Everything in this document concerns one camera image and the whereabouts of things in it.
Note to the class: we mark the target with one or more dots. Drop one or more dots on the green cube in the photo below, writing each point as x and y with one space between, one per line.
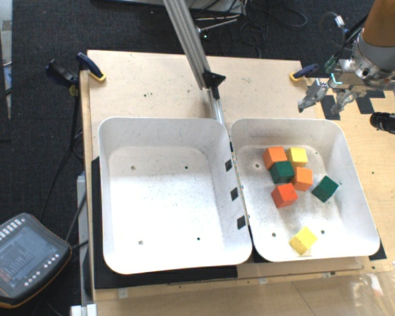
282 172
325 188

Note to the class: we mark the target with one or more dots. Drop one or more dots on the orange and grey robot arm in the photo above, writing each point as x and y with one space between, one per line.
382 15

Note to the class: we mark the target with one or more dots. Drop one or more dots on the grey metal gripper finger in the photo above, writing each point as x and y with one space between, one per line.
314 94
343 99

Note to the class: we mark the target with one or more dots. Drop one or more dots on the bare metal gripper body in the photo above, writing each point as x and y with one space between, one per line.
357 79

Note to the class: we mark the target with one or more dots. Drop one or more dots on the pale wood board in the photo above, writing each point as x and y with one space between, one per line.
151 87

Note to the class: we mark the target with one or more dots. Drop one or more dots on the orange cube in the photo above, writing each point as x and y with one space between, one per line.
303 179
274 155

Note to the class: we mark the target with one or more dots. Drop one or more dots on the white plastic tray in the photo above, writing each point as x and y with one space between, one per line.
316 216
164 202

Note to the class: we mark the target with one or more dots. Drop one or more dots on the black cylinder on white bracket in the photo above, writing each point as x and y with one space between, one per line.
386 123

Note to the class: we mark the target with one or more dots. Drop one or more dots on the red-orange cube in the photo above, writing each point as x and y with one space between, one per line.
284 195

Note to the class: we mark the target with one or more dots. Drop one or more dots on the yellow cube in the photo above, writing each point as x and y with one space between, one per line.
303 240
298 156

